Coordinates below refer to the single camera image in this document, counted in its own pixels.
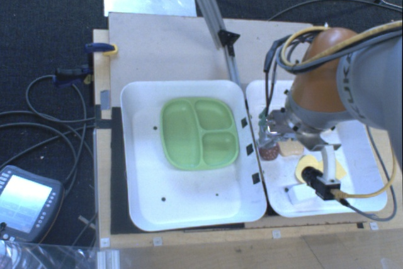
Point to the pale wood board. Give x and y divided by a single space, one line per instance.
163 50

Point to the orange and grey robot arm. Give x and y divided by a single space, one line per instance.
371 85

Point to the white plastic tray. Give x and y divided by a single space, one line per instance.
189 195
355 148

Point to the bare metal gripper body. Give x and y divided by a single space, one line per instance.
285 125

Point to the green divided plate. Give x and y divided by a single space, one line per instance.
181 135

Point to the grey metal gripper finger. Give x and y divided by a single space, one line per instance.
264 137
275 140

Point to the red-brown sausage slice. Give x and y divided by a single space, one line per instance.
269 154

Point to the black cylinder on white bracket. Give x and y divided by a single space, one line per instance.
321 183

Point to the tan bread slice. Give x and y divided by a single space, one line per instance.
291 149

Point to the yellow cheese slice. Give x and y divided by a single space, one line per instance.
310 162

